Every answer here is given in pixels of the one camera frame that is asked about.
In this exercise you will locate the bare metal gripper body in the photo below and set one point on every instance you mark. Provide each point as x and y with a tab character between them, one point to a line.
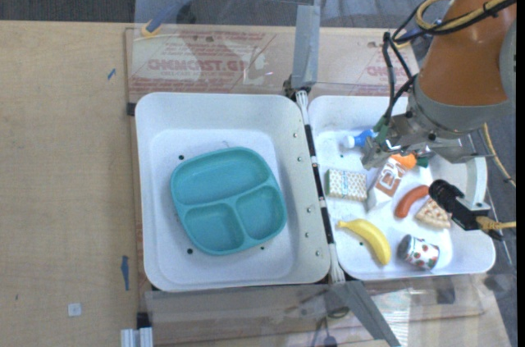
414	132

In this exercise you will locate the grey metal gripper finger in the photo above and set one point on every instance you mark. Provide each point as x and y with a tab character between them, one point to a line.
374	156

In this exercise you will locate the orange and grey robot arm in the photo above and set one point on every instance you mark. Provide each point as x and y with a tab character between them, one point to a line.
463	58

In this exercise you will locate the white bottle with blue cap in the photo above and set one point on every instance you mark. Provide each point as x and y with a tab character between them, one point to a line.
353	140

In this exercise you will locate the orange carrot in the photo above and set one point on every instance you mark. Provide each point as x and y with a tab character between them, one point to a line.
407	161

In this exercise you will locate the white and orange carton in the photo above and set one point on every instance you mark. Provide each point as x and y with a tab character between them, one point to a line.
385	185

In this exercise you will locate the orange patterned biscuit packet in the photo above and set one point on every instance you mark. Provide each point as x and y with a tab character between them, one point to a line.
346	184

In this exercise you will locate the orange sausage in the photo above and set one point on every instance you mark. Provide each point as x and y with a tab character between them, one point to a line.
410	201

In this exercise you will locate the yellow banana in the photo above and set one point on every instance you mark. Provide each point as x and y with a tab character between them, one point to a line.
371	236

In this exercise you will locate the pizza slice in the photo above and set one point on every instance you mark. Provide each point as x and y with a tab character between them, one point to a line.
434	216

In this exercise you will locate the white plastic tray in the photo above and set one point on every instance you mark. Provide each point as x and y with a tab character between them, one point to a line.
287	173
357	251

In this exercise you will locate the white can with strawberry print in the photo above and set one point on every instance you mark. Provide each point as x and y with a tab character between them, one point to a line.
420	253

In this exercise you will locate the teal divided plate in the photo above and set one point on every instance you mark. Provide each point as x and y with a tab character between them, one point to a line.
223	189

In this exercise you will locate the brown cardboard board red print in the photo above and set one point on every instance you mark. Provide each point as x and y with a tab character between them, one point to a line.
213	62

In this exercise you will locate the black cylinder on white bracket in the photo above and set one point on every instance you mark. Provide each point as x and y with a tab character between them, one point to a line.
451	199

